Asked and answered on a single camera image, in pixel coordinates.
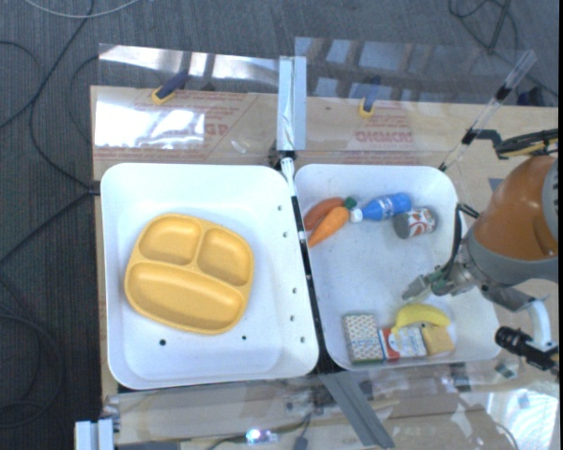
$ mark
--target can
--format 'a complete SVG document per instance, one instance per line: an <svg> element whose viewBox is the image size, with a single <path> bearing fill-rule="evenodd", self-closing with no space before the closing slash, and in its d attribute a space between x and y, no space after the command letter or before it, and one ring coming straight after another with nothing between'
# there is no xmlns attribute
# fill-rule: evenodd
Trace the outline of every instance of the can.
<svg viewBox="0 0 563 450"><path fill-rule="evenodd" d="M436 227L435 213L429 208L416 208L393 217L394 231L401 238L431 233Z"/></svg>

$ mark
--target toy carrot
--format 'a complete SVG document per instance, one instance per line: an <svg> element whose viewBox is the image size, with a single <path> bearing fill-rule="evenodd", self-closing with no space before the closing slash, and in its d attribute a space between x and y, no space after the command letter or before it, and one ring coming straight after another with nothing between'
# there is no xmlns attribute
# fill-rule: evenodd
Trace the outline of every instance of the toy carrot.
<svg viewBox="0 0 563 450"><path fill-rule="evenodd" d="M329 213L315 227L309 237L309 247L314 247L325 240L333 233L337 232L348 221L349 210L344 206L332 208Z"/></svg>
<svg viewBox="0 0 563 450"><path fill-rule="evenodd" d="M340 197L332 197L319 202L304 217L304 230L310 232L314 229L323 217L325 217L332 208L342 206L344 200Z"/></svg>

